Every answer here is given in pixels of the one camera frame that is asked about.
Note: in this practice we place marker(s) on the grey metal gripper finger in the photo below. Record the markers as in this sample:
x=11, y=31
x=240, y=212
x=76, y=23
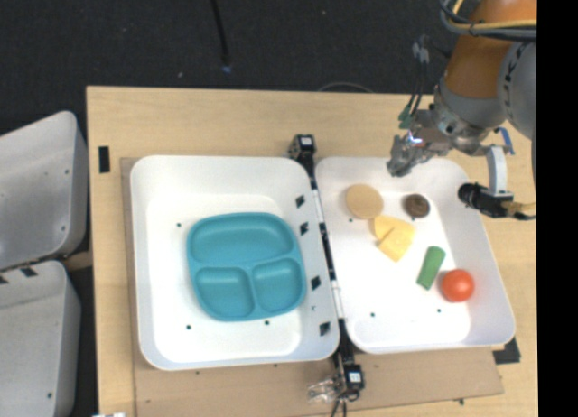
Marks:
x=396, y=160
x=416, y=158

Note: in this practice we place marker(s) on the orange-red ball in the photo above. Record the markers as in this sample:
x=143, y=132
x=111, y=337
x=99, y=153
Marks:
x=457, y=285

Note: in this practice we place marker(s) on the white plastic tray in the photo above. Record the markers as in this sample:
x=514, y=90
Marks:
x=167, y=271
x=397, y=307

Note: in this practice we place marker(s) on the yellow cheese wedge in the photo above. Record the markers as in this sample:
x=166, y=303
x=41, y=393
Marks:
x=395, y=239

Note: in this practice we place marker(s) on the black cylinder on white bracket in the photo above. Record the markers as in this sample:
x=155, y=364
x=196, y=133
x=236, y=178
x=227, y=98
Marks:
x=485, y=201

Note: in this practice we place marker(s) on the tan round biscuit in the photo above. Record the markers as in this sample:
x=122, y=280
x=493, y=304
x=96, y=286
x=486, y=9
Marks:
x=364, y=201

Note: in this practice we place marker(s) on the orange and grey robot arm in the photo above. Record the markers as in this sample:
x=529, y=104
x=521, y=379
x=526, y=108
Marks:
x=483, y=63

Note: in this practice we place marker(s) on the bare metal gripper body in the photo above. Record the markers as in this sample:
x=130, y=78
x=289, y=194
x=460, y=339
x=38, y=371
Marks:
x=444, y=132

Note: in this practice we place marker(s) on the thin black and white rod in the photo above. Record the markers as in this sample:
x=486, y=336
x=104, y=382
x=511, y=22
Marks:
x=326, y=243

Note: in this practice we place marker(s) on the green cylinder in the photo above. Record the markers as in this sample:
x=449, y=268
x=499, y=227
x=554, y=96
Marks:
x=430, y=267

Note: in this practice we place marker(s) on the brown doughnut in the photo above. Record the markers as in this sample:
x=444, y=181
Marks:
x=416, y=206

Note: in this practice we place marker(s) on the blue divided plate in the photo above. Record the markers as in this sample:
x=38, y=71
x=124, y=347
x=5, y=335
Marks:
x=244, y=266

